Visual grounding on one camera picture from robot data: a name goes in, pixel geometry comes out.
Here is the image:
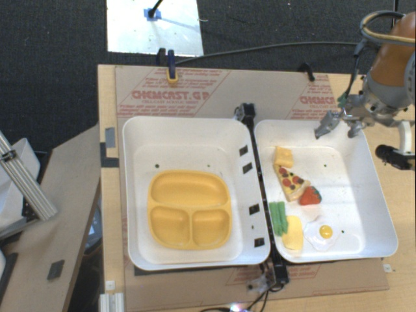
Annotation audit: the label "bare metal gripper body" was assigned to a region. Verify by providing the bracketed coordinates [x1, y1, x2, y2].
[339, 94, 405, 128]

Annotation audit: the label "yellow cheese block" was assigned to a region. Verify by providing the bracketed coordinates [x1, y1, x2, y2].
[274, 146, 294, 168]

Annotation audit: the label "white plastic tray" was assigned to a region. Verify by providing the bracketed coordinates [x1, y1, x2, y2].
[122, 116, 272, 272]
[253, 119, 399, 265]

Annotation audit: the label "pizza slice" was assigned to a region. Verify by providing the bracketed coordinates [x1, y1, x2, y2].
[273, 164, 311, 203]

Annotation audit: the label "red strawberry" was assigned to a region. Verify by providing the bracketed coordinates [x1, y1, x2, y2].
[298, 185, 322, 207]

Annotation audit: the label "thin black rod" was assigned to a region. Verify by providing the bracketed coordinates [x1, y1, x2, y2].
[244, 117, 284, 269]

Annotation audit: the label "green beans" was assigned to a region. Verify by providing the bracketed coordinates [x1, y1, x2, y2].
[268, 201, 289, 238]

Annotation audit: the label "white fried egg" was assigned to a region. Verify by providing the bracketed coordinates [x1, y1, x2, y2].
[303, 215, 341, 252]

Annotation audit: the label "pale yellow flat slice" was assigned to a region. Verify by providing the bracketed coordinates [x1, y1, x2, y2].
[281, 214, 305, 252]

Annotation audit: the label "brown cardboard board red print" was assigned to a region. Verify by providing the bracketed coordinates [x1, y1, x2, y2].
[114, 65, 390, 312]

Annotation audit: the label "yellow divided plate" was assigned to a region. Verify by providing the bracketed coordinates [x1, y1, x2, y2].
[147, 170, 233, 250]

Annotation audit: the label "black cylinder on white bracket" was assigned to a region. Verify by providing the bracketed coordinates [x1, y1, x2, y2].
[375, 120, 416, 171]

